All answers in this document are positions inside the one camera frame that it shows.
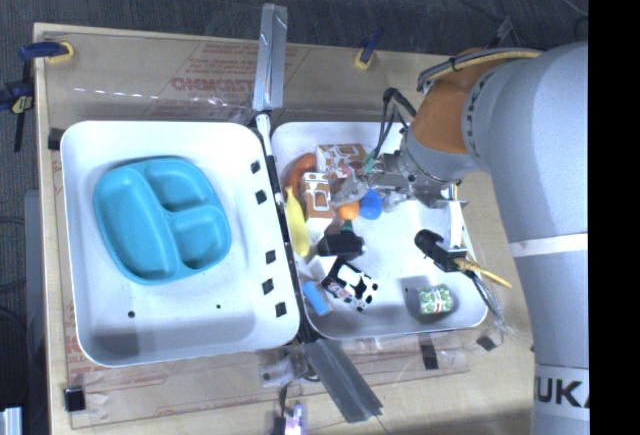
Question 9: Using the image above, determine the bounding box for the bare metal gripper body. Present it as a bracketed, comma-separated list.
[369, 151, 469, 212]

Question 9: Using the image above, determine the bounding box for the orange carrot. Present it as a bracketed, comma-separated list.
[336, 199, 361, 233]

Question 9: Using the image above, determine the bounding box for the blue ball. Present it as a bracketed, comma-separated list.
[358, 188, 384, 221]

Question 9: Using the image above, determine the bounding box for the large brown and white carton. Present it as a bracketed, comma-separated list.
[315, 142, 369, 180]

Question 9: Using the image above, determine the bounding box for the small brown and white carton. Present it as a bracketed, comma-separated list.
[299, 171, 335, 225]

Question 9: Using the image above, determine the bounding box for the orange sausage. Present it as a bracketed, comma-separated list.
[281, 152, 319, 190]

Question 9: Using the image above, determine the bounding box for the white plastic tray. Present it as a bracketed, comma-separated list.
[269, 121, 490, 342]
[59, 119, 302, 369]

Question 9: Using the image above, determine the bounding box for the yellow banana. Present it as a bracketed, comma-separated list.
[283, 185, 312, 258]

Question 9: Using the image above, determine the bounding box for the thin black and white rod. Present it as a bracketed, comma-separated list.
[255, 112, 307, 340]

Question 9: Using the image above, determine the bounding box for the black and white cow carton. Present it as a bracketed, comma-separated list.
[319, 260, 380, 314]

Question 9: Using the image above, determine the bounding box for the green and white can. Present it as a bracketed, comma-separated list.
[415, 283, 454, 316]

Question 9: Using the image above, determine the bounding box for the brown cardboard board red print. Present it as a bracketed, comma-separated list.
[42, 33, 474, 430]

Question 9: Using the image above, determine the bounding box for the blue divided plate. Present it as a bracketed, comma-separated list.
[92, 156, 233, 287]

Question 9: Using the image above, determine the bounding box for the black block with thin wires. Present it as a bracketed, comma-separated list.
[271, 403, 306, 435]

